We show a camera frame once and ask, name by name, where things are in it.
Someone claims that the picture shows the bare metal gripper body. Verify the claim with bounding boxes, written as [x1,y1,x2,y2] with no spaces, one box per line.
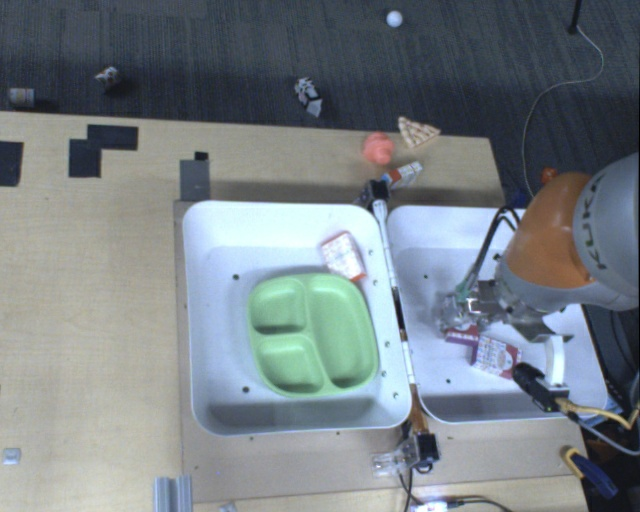
[467,278,575,344]

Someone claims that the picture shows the purple carton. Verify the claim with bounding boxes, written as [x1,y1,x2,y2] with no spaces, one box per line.
[444,323,482,347]

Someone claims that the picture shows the white and pink carton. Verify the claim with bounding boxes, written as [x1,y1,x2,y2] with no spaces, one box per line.
[470,335,524,381]

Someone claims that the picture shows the white plastic tray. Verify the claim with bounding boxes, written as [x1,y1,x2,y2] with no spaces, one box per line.
[181,199,413,438]
[386,204,610,425]

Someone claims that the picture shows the orange and white carton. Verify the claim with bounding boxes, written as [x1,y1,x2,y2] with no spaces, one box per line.
[319,230,369,283]

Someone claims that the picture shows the green divided plate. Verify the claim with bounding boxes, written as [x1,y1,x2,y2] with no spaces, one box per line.
[246,272,379,399]

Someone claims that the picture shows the red and white carton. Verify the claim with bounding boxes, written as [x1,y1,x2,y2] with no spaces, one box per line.
[381,160,424,191]

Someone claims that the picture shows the toy pizza slice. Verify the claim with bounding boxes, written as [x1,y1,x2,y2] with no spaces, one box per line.
[397,115,443,150]

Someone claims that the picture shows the black and white carton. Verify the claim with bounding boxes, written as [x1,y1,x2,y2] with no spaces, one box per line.
[293,76,324,119]

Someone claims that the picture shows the small white and brown packet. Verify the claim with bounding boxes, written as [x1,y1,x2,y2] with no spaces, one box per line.
[94,65,121,92]

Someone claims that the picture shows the black cylinder on white bracket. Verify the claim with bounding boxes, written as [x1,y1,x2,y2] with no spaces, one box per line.
[511,334,572,414]

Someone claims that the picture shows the black block with thin wires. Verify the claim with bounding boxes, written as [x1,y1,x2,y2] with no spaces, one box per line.
[414,431,442,465]

